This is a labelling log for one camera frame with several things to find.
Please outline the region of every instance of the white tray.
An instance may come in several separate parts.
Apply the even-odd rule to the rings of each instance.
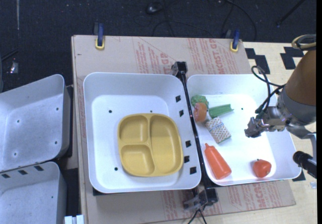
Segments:
[[[55,74],[0,94],[0,172],[52,160],[69,147],[70,97]]]
[[[102,193],[182,190],[199,184],[198,153],[179,79],[165,74],[92,73],[84,80],[84,96],[89,176],[96,190]],[[135,177],[122,168],[118,124],[127,115],[150,112],[174,120],[181,136],[183,156],[189,156],[189,161],[172,175]]]
[[[0,174],[1,224],[63,223],[66,183],[54,162]]]
[[[267,97],[267,85],[253,74],[195,75],[188,78],[187,88],[190,98],[204,95],[209,107],[231,104],[234,111],[219,118],[231,133],[231,138],[217,144],[207,128],[197,124],[202,151],[205,143],[215,146],[231,167],[232,174],[217,180],[204,156],[209,178],[217,185],[228,186],[263,181],[296,178],[301,168],[293,161],[296,152],[288,131],[263,132],[260,137],[248,138],[244,129],[255,110]],[[270,106],[275,106],[277,97],[273,96]],[[272,164],[271,173],[265,178],[257,178],[252,171],[252,162],[264,159]]]

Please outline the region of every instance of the red bottle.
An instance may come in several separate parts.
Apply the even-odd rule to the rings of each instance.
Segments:
[[[231,174],[231,168],[214,146],[207,143],[205,155],[216,179],[223,179]]]

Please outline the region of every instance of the computer mouse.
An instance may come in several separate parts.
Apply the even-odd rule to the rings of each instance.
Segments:
[[[163,6],[159,1],[153,1],[147,5],[145,12],[148,15],[153,15],[160,12],[162,9],[163,9]]]

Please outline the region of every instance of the black floor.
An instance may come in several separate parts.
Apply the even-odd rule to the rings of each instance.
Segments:
[[[148,3],[164,9],[147,15]],[[0,0],[0,55],[7,91],[59,73],[72,83],[70,38],[92,34],[95,22],[104,35],[215,37],[240,30],[244,41],[286,42],[316,33],[316,0]],[[8,53],[17,53],[6,57]],[[18,66],[11,73],[13,66]]]

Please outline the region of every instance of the green vegetable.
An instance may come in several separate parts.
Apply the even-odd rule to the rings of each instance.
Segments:
[[[206,97],[203,95],[195,95],[195,96],[191,97],[190,101],[191,101],[192,106],[195,106],[196,103],[198,103],[198,102],[202,102],[202,103],[206,104],[207,109],[209,109],[209,102],[207,101]]]
[[[220,115],[223,115],[223,114],[231,112],[231,111],[233,111],[233,109],[231,108],[230,104],[212,107],[208,110],[211,118],[218,117]]]

